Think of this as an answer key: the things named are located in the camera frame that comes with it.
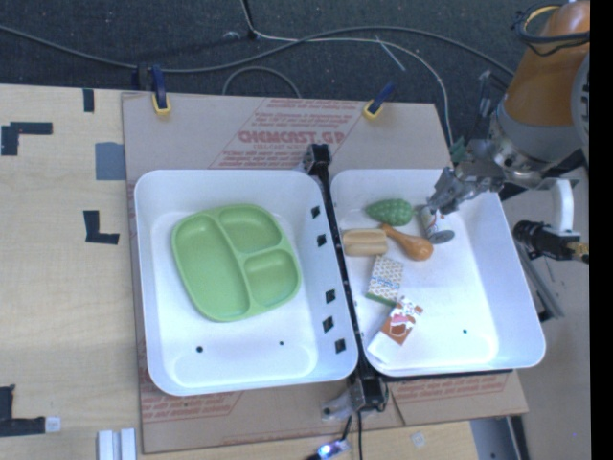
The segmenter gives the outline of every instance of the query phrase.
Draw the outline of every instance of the dark floor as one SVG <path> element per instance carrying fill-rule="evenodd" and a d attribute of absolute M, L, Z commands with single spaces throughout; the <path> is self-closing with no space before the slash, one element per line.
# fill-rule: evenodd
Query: dark floor
<path fill-rule="evenodd" d="M 511 31 L 515 13 L 566 0 L 246 1 L 262 35 L 369 29 L 256 58 L 284 43 L 251 39 L 240 0 L 0 0 L 0 25 L 124 65 L 76 57 L 0 29 L 0 82 L 129 89 L 132 68 L 144 63 L 175 71 L 166 74 L 169 91 L 220 94 L 233 73 L 257 66 L 284 74 L 305 98 L 369 100 L 394 81 L 393 100 L 436 104 L 443 125 L 447 111 L 459 138 L 475 128 L 481 74 L 489 70 L 509 82 L 522 57 L 524 46 Z M 392 45 L 386 50 L 377 39 L 417 57 Z M 204 70 L 178 73 L 190 69 Z M 295 91 L 273 73 L 250 71 L 232 79 L 227 93 L 290 97 Z M 495 102 L 497 94 L 492 91 Z M 485 127 L 479 124 L 477 133 Z"/>

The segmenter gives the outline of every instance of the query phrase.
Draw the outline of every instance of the wooden surface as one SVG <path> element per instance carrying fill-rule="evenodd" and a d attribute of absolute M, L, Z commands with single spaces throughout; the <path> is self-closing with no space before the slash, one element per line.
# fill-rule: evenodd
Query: wooden surface
<path fill-rule="evenodd" d="M 0 125 L 51 122 L 0 156 L 0 386 L 15 418 L 58 416 L 61 431 L 0 438 L 1 459 L 96 458 L 99 430 L 133 427 L 140 446 L 138 368 L 126 186 L 99 181 L 95 145 L 122 143 L 121 92 L 0 85 Z M 119 244 L 85 242 L 83 211 L 100 211 Z M 350 435 L 358 458 L 357 437 Z M 468 422 L 365 432 L 364 458 L 476 459 Z M 155 459 L 302 459 L 321 438 L 142 455 Z"/>

